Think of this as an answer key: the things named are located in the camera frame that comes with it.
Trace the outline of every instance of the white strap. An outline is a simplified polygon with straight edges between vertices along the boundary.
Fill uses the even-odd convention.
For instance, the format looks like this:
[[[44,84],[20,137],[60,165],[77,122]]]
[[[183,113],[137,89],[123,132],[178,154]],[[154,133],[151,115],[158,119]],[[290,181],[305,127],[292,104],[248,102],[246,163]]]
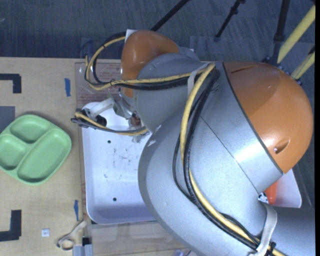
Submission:
[[[190,92],[195,85],[195,77],[198,71],[204,69],[206,66],[208,66],[208,64],[209,62],[203,64],[202,66],[198,67],[197,69],[191,72],[191,75],[188,78],[188,96],[190,95]]]
[[[98,104],[94,105],[92,108],[85,107],[84,110],[86,115],[92,119],[96,120],[96,117],[101,114],[103,111],[110,109],[114,105],[115,101],[112,98],[107,98]]]
[[[79,225],[77,225],[74,230],[72,230],[69,234],[66,234],[64,235],[63,237],[61,237],[58,242],[56,243],[56,246],[58,246],[59,248],[61,248],[62,250],[64,251],[69,251],[71,250],[74,245],[75,245],[75,242],[72,240],[72,238],[74,238],[76,236],[76,234],[78,233],[79,230],[83,229],[88,223],[83,220],[82,222],[79,223]],[[69,243],[72,244],[72,246],[68,246],[68,247],[65,247],[63,245],[63,243],[65,241],[68,241]]]
[[[268,246],[271,240],[272,233],[275,230],[277,224],[277,212],[268,203],[261,202],[266,208],[266,219],[264,228],[262,231],[262,237],[259,246],[256,249],[256,253],[251,253],[249,256],[264,256],[267,253]]]

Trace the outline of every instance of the blue tape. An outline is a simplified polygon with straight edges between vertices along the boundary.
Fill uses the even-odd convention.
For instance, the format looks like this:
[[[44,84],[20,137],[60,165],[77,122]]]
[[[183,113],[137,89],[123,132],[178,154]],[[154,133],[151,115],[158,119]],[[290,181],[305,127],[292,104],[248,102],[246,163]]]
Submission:
[[[74,212],[75,212],[75,217],[76,217],[76,221],[79,221],[79,206],[78,206],[78,200],[74,200]]]
[[[70,79],[68,79],[68,78],[64,79],[64,86],[65,86],[66,96],[70,97],[71,96],[71,94],[70,94],[70,92],[71,92]]]

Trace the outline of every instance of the black tripod leg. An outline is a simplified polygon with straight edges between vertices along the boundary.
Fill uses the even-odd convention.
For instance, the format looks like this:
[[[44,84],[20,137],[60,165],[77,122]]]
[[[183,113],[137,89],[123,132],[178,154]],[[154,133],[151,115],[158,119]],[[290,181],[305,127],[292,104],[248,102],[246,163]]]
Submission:
[[[176,14],[187,2],[190,0],[181,0],[178,2],[162,19],[160,19],[157,24],[155,24],[150,30],[157,31],[159,28],[162,27],[173,15]]]
[[[290,3],[290,0],[282,0],[278,25],[277,25],[276,33],[273,38],[273,42],[274,42],[273,55],[271,60],[269,61],[269,63],[274,66],[277,65],[281,43],[285,39],[284,30],[285,30],[285,25],[287,20],[289,3]]]
[[[228,25],[229,21],[231,20],[231,17],[233,15],[237,15],[238,14],[238,7],[240,4],[244,4],[246,2],[246,0],[236,0],[234,5],[231,7],[229,15],[226,17],[224,23],[222,24],[219,32],[215,35],[216,38],[219,38],[221,36],[221,34],[223,33],[223,31],[225,30],[226,26]]]

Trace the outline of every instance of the yellow pole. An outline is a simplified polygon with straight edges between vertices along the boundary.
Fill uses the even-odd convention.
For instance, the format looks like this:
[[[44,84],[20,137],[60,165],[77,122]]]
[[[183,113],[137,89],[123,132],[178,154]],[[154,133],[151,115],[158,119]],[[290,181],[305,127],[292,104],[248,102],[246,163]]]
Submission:
[[[288,52],[292,49],[292,47],[296,44],[296,42],[300,39],[300,37],[304,34],[304,32],[308,29],[312,22],[314,22],[315,19],[316,5],[313,5],[304,16],[304,18],[300,21],[298,26],[296,26],[288,39],[281,46],[277,64],[279,64],[284,59],[284,57],[288,54]]]
[[[311,67],[313,63],[315,63],[315,51],[313,53],[308,54],[308,56],[303,60],[303,62],[296,67],[296,69],[292,72],[291,76],[294,79],[299,79],[307,70]]]

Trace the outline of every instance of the small white label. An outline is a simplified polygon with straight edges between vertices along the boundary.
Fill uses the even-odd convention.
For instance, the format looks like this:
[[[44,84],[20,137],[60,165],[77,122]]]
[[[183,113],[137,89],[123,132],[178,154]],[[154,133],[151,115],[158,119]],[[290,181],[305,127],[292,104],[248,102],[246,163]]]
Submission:
[[[50,228],[43,228],[41,229],[41,235],[42,237],[49,237],[50,236]]]

